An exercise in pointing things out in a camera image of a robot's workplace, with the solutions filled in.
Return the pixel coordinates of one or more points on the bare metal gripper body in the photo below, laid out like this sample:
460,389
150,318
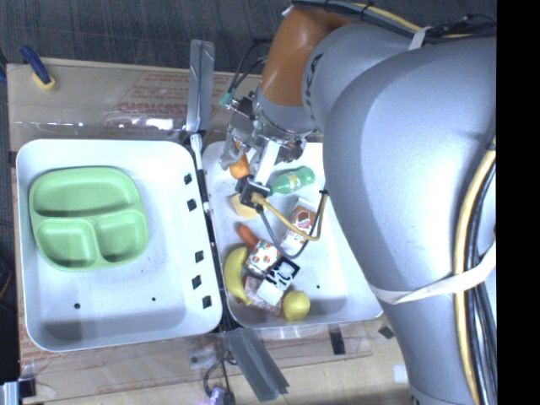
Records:
270,135

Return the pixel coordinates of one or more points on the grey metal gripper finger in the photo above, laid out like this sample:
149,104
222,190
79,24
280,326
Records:
228,155
252,163

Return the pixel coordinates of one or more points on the orange toy fruit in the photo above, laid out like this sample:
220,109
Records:
239,169

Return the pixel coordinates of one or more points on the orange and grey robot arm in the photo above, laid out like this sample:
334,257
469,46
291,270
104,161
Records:
401,150

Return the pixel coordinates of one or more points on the green plastic bottle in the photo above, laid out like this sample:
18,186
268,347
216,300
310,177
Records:
291,181

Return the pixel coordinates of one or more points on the pale yellow toy biscuit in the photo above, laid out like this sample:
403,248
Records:
242,210

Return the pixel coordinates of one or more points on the orange carrot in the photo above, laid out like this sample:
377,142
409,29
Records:
247,235

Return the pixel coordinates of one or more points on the white and brown carton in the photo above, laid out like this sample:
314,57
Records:
300,219

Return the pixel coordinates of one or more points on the white can with red print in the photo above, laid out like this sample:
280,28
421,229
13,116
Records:
262,257

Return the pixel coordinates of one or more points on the yellow banana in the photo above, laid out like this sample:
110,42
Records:
233,268

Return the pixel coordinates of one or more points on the black and white carton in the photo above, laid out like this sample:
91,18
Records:
282,274

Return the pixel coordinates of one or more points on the red and white packet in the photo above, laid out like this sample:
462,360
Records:
253,295

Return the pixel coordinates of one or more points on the white plastic tray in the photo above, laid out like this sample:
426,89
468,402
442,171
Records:
333,268
126,310

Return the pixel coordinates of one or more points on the brown cardboard board red print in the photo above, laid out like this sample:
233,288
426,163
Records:
105,87

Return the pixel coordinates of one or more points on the green divided plate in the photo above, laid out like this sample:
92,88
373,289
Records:
84,192

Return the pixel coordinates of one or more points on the yellow lemon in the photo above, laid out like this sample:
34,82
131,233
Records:
296,305

